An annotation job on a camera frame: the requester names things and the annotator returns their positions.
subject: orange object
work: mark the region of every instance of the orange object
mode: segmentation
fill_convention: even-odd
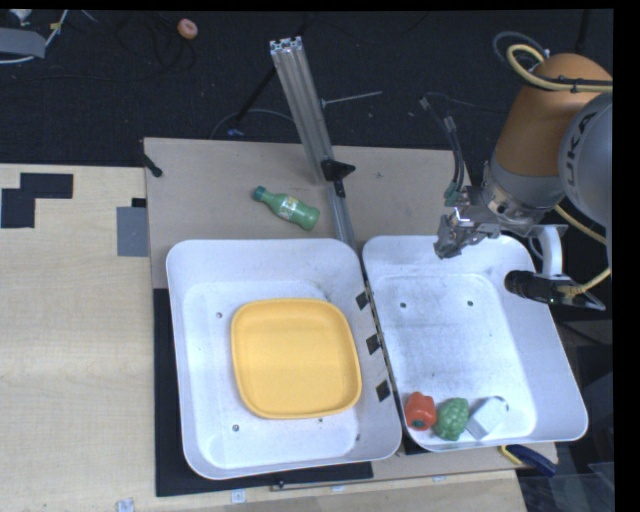
[[[187,18],[178,22],[178,33],[185,39],[194,39],[198,35],[198,25]]]
[[[411,393],[404,404],[407,425],[415,430],[427,430],[438,421],[433,398],[419,391]]]
[[[231,355],[240,398],[262,418],[337,414],[362,392],[349,321],[326,300],[247,302],[233,315]]]
[[[536,66],[533,74],[613,80],[600,65],[582,55],[558,53]],[[597,92],[547,91],[524,86],[516,97],[496,144],[503,169],[521,176],[557,176],[560,142],[573,117]]]

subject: aluminum rail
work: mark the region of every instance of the aluminum rail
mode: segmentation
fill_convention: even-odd
[[[300,140],[311,164],[312,183],[325,182],[322,162],[334,159],[333,148],[307,56],[302,46],[302,39],[295,37],[271,41],[270,48]],[[355,249],[355,237],[346,198],[337,194],[334,183],[327,185],[327,196],[333,215],[336,238]]]

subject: black tape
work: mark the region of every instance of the black tape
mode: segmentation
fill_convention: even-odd
[[[389,383],[384,380],[376,387],[376,393],[378,393],[378,400],[382,402],[385,398],[391,395],[391,388]]]
[[[356,297],[356,302],[358,303],[358,307],[362,310],[364,307],[369,304],[369,297],[367,297],[367,292],[362,292],[360,295]]]
[[[380,348],[380,340],[378,339],[377,334],[374,334],[373,336],[369,336],[367,338],[367,347],[369,348],[369,354],[373,354]]]
[[[73,174],[21,173],[20,188],[2,190],[0,228],[34,228],[36,199],[71,199]]]

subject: yellow plate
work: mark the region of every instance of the yellow plate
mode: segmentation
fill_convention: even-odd
[[[349,322],[324,300],[245,304],[231,322],[231,351],[240,396],[263,418],[336,414],[362,391]]]

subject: yellow cable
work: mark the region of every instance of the yellow cable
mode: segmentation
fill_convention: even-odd
[[[590,236],[591,238],[593,238],[594,240],[597,240],[598,242],[600,242],[603,245],[607,245],[607,239],[605,237],[603,237],[602,235],[596,233],[595,231],[589,229],[587,226],[585,226],[584,224],[582,224],[581,222],[579,222],[578,220],[576,220],[575,218],[573,218],[571,215],[569,215],[560,205],[555,205],[553,207],[553,209],[567,222],[569,222],[573,227],[579,229],[580,231],[582,231],[584,234]]]
[[[596,277],[591,279],[591,281],[588,281],[585,284],[579,284],[577,286],[558,286],[558,291],[568,297],[575,297],[576,295],[580,295],[581,293],[584,293],[590,290],[597,284],[600,284],[610,275],[611,275],[611,268],[607,267],[602,272],[600,272]]]
[[[601,244],[607,245],[607,239],[605,237],[603,237],[602,235],[599,235],[595,231],[592,231],[591,229],[589,229],[587,226],[585,226],[581,222],[578,222],[574,217],[572,217],[564,209],[562,209],[562,207],[560,205],[558,205],[558,204],[555,205],[553,207],[553,209],[558,214],[560,214],[560,216],[563,219],[568,221],[573,227],[575,227],[575,228],[579,229],[580,231],[582,231],[583,233],[589,235],[591,238],[593,238],[594,240],[597,240]],[[611,268],[607,267],[602,272],[600,272],[596,277],[594,277],[593,279],[591,279],[590,281],[588,281],[585,284],[576,285],[576,286],[558,286],[558,291],[564,293],[565,295],[567,295],[569,297],[575,297],[576,295],[580,295],[581,293],[584,293],[587,290],[590,290],[591,288],[593,288],[597,284],[600,284],[602,281],[604,281],[610,275],[611,275]]]
[[[507,459],[509,459],[513,464],[515,464],[516,466],[522,466],[522,461],[516,457],[513,453],[511,453],[509,450],[507,450],[506,445],[502,445],[498,448],[500,450],[500,453],[502,455],[504,455]]]
[[[548,89],[552,91],[574,91],[574,92],[610,92],[613,93],[613,85],[588,85],[588,84],[556,84],[549,82],[544,78],[541,78],[522,67],[518,59],[515,57],[515,52],[524,51],[538,59],[538,62],[544,61],[544,57],[535,49],[526,44],[514,44],[507,49],[507,60],[513,67],[514,71],[518,73],[527,82]]]

